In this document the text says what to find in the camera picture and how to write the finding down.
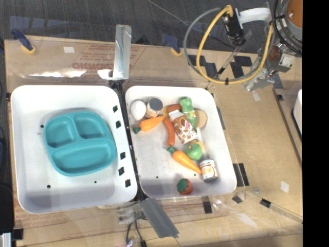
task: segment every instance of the gray carpet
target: gray carpet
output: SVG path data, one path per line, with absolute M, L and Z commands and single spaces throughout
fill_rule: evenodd
M 208 9 L 231 4 L 239 11 L 262 7 L 266 2 L 272 8 L 275 0 L 0 0 L 0 37 L 12 39 L 11 30 L 24 34 L 49 37 L 67 37 L 86 40 L 114 41 L 117 24 L 132 27 L 132 42 L 164 45 L 163 34 L 182 41 L 191 24 Z M 205 31 L 215 13 L 202 18 L 197 26 Z M 265 42 L 263 23 L 244 26 L 251 29 L 259 46 Z M 188 47 L 196 48 L 203 36 L 192 30 Z M 233 51 L 223 25 L 218 24 L 204 49 Z M 256 53 L 257 47 L 250 53 Z M 9 129 L 7 121 L 6 80 L 4 56 L 0 55 L 0 139 L 4 143 L 0 184 L 11 188 Z

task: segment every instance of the white toy egg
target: white toy egg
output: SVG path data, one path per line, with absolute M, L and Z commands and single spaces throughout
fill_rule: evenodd
M 133 118 L 137 121 L 141 120 L 146 112 L 146 104 L 141 100 L 136 100 L 130 107 L 130 112 Z

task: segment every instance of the blue clip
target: blue clip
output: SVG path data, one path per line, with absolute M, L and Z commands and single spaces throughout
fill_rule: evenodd
M 11 30 L 11 33 L 14 35 L 15 38 L 17 38 L 21 42 L 21 44 L 22 44 L 21 48 L 24 51 L 26 51 L 26 52 L 28 52 L 30 54 L 33 54 L 34 53 L 35 47 L 33 47 L 31 45 L 31 43 L 29 42 L 29 40 L 26 38 L 26 36 L 22 32 L 20 32 L 16 28 L 14 28 L 13 30 Z

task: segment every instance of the orange object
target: orange object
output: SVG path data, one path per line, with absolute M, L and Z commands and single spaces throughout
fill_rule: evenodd
M 178 181 L 177 191 L 183 195 L 190 194 L 193 192 L 193 187 L 189 179 L 181 179 Z
M 200 168 L 191 160 L 189 157 L 183 152 L 176 150 L 170 146 L 167 151 L 171 152 L 173 154 L 173 158 L 176 162 L 180 163 L 182 166 L 185 166 L 186 168 L 189 168 L 199 174 L 201 174 Z
M 167 113 L 173 112 L 175 110 L 179 110 L 181 112 L 180 104 L 173 104 L 167 108 Z
M 167 145 L 173 146 L 175 144 L 175 138 L 176 138 L 174 126 L 171 123 L 169 118 L 163 119 L 163 123 L 164 123 L 164 125 L 167 129 L 167 133 L 168 133 Z
M 158 117 L 146 119 L 139 124 L 139 127 L 133 127 L 133 131 L 135 134 L 139 133 L 140 131 L 147 132 L 156 127 L 159 123 L 161 123 L 164 118 L 165 117 L 161 115 Z

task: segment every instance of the toy can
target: toy can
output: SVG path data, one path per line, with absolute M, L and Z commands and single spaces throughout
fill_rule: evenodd
M 213 159 L 209 158 L 202 160 L 199 166 L 204 182 L 211 182 L 218 179 L 217 169 Z
M 162 101 L 158 98 L 152 98 L 146 105 L 145 117 L 146 118 L 156 117 L 158 113 L 162 110 L 162 108 L 163 108 Z

